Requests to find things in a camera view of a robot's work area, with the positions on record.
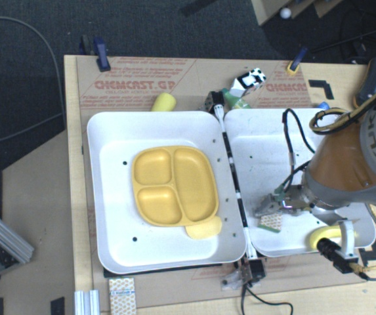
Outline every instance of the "black fabric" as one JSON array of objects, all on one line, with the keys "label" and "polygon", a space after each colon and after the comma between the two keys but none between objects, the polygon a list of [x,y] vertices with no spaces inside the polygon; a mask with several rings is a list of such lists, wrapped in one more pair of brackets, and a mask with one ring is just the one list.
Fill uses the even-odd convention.
[{"label": "black fabric", "polygon": [[[0,0],[0,16],[43,34],[64,84],[63,56],[79,54],[82,35],[101,36],[110,56],[292,60],[303,46],[311,49],[375,29],[376,0],[345,0],[323,18],[310,6],[293,20],[275,15],[263,26],[251,0]],[[368,50],[363,53],[353,42],[309,52],[303,62],[349,63],[358,51],[367,60],[376,55],[376,38],[364,41]],[[44,42],[26,27],[0,20],[0,138],[60,112]],[[58,116],[0,142],[0,171],[63,130]]]}]

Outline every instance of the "white tray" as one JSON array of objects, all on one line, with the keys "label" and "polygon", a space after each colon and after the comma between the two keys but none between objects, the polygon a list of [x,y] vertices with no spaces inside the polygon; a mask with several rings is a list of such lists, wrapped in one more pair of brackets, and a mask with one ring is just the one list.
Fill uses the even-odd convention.
[{"label": "white tray", "polygon": [[[218,121],[205,112],[103,112],[87,125],[98,255],[116,274],[237,261],[245,253],[236,193]],[[193,240],[183,226],[148,224],[133,196],[131,162],[141,151],[183,145],[200,149],[214,172],[220,234]]]},{"label": "white tray", "polygon": [[[297,109],[307,141],[316,149],[323,136],[314,134],[308,123],[320,109]],[[309,246],[309,237],[315,229],[326,226],[311,213],[299,216],[283,215],[279,233],[257,227],[253,209],[264,197],[274,192],[290,174],[287,143],[283,132],[284,109],[249,109],[229,111],[224,118],[230,141],[240,191],[254,248],[268,257],[279,257],[314,252]],[[324,125],[329,124],[325,118]],[[312,153],[304,145],[294,117],[289,114],[288,127],[295,151],[296,165],[308,161]],[[299,184],[301,173],[297,173],[293,184]],[[370,246],[376,237],[373,220],[362,203],[335,210],[336,214],[355,221],[358,235],[356,247]]]}]

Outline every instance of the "table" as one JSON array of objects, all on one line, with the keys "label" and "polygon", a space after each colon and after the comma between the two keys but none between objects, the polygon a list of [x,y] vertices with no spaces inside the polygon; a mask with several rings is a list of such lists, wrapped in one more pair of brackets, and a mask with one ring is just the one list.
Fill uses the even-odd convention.
[{"label": "table", "polygon": [[[70,162],[70,197],[72,209],[72,234],[74,255],[74,284],[76,291],[90,291],[94,288],[93,260],[89,239],[89,216],[87,213],[87,196],[85,182],[84,159],[81,153],[83,137],[81,134],[81,114],[79,99],[79,74],[77,71],[78,56],[65,56],[66,76],[66,109],[68,120],[68,152]],[[222,66],[228,60],[201,61],[202,67],[212,70],[212,64],[218,62]],[[301,64],[301,72],[313,105],[327,101],[330,106],[346,109],[352,108],[350,95],[360,86],[365,74],[365,66],[346,64]],[[308,80],[326,80],[335,94],[334,100],[327,100],[325,94],[317,88],[311,88]],[[314,314],[323,310],[326,314],[342,314],[344,311],[360,312],[362,314],[376,313],[376,282],[353,283],[341,286],[331,286],[312,289],[312,291],[286,291],[266,294],[267,301],[289,301],[293,303],[298,314]],[[247,312],[263,312],[265,314],[287,314],[288,309],[280,310],[256,303],[247,297],[245,309]],[[192,302],[183,304],[161,305],[138,309],[139,314],[239,314],[239,298],[218,299],[212,301]]]}]

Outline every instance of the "green bottle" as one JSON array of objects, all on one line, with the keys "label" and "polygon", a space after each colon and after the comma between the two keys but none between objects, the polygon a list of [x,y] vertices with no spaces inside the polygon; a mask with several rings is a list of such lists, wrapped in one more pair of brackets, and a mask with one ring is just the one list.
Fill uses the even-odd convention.
[{"label": "green bottle", "polygon": [[251,108],[251,106],[242,97],[233,96],[227,89],[222,90],[222,95],[232,110],[235,108]]}]

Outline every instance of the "white ball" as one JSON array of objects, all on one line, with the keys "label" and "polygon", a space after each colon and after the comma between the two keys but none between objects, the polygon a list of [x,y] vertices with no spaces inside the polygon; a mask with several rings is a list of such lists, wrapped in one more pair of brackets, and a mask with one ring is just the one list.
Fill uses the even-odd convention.
[{"label": "white ball", "polygon": [[280,11],[280,16],[282,18],[289,18],[291,16],[291,9],[287,7],[282,8]]}]

